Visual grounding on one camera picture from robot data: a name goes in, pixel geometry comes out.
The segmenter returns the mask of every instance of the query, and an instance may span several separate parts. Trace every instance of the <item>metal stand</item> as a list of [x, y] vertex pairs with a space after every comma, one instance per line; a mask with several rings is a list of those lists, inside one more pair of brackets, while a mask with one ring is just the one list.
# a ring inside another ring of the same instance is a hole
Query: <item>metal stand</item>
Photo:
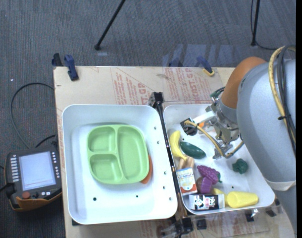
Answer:
[[165, 144], [166, 144], [166, 150], [167, 150], [167, 154], [168, 154], [168, 157], [170, 160], [170, 165], [171, 165], [173, 180], [174, 180], [174, 185], [175, 185], [175, 192], [176, 192], [176, 197], [178, 200], [177, 212], [179, 213], [178, 214], [179, 218], [178, 219], [175, 218], [175, 223], [173, 223], [168, 229], [165, 229], [162, 232], [163, 232], [163, 234], [165, 234], [165, 237], [167, 237], [167, 238], [172, 238], [173, 234], [174, 234], [174, 237], [180, 238], [183, 234], [188, 234], [188, 233], [192, 232], [194, 228], [193, 228], [192, 220], [188, 216], [187, 210], [183, 206], [182, 195], [180, 192], [180, 187], [179, 187], [179, 183], [178, 183], [177, 176], [176, 176], [174, 160], [173, 160], [173, 156], [171, 153], [171, 149], [170, 149], [170, 145], [169, 145], [169, 138], [168, 138], [168, 135], [166, 132], [166, 127], [165, 127], [165, 122], [164, 122], [164, 117], [163, 117], [163, 103], [164, 103], [163, 93], [162, 92], [152, 92], [152, 94], [148, 100], [148, 105], [150, 107], [153, 107], [154, 109], [156, 109], [160, 115], [164, 140], [165, 140]]
[[256, 1], [255, 18], [254, 18], [254, 28], [253, 28], [253, 33], [252, 33], [251, 46], [257, 45], [256, 41], [255, 41], [255, 35], [256, 35], [256, 26], [258, 24], [259, 8], [260, 8], [260, 0], [257, 0]]
[[96, 50], [101, 49], [101, 42], [103, 41], [105, 35], [107, 34], [108, 30], [110, 29], [110, 27], [111, 27], [113, 21], [115, 20], [117, 14], [119, 13], [119, 11], [120, 11], [120, 9], [122, 8], [122, 6], [123, 6], [123, 4], [125, 3], [125, 1], [126, 1], [126, 0], [122, 0], [122, 1], [120, 2], [120, 4], [119, 4], [117, 10], [115, 11], [114, 15], [112, 16], [110, 22], [108, 23], [108, 25], [107, 25], [105, 31], [103, 32], [103, 34], [102, 34], [100, 40], [99, 40], [98, 43], [95, 45], [95, 49], [96, 49]]

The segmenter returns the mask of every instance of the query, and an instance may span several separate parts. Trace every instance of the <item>juice box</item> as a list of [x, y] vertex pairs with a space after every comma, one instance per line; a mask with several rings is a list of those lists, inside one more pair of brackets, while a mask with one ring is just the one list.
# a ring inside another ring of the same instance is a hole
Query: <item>juice box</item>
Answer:
[[182, 195], [197, 193], [194, 172], [192, 168], [184, 168], [176, 171], [177, 180]]

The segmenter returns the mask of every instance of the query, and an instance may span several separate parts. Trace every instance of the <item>tripod leg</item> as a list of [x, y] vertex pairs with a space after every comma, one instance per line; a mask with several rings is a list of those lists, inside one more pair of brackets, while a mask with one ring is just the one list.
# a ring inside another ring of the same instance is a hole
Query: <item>tripod leg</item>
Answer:
[[119, 13], [119, 11], [120, 11], [120, 9], [122, 8], [122, 6], [123, 6], [123, 4], [125, 3], [125, 1], [126, 1], [126, 0], [122, 0], [122, 1], [120, 2], [120, 4], [119, 4], [117, 10], [115, 11], [114, 15], [112, 16], [110, 22], [108, 23], [108, 25], [107, 25], [105, 31], [103, 32], [103, 34], [102, 34], [100, 40], [99, 40], [98, 43], [95, 45], [95, 49], [96, 49], [96, 50], [99, 50], [99, 49], [101, 48], [101, 42], [103, 41], [105, 35], [107, 34], [108, 30], [110, 29], [110, 27], [111, 27], [113, 21], [115, 20], [117, 14]]
[[255, 46], [256, 45], [255, 36], [256, 36], [256, 26], [258, 25], [259, 8], [260, 8], [260, 0], [257, 0], [256, 1], [255, 18], [254, 18], [254, 28], [253, 28], [253, 33], [252, 33], [251, 46]]

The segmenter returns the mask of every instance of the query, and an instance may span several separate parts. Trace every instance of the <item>orange toy food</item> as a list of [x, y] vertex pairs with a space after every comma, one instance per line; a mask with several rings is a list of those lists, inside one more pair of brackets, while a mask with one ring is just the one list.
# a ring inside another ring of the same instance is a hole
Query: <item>orange toy food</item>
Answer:
[[153, 171], [152, 159], [149, 155], [149, 172], [148, 172], [147, 176], [140, 182], [142, 182], [143, 184], [146, 184], [152, 176], [152, 171]]

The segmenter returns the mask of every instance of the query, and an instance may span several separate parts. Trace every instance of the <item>table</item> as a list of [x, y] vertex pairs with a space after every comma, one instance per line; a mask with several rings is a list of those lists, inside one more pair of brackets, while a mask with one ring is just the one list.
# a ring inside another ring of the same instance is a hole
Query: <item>table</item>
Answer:
[[[159, 238], [161, 231], [169, 227], [171, 220], [151, 220], [100, 225], [73, 225], [68, 212], [65, 177], [62, 112], [72, 104], [145, 105], [152, 92], [162, 92], [165, 103], [210, 103], [210, 93], [224, 86], [234, 68], [213, 68], [208, 76], [200, 67], [121, 67], [77, 66], [79, 79], [71, 81], [68, 67], [53, 69], [57, 128], [62, 172], [64, 221], [67, 238], [123, 237]], [[272, 207], [276, 214], [270, 217], [260, 211], [258, 218], [247, 222], [244, 213], [232, 212], [207, 218], [207, 228], [185, 237], [293, 237], [292, 226], [280, 207]]]

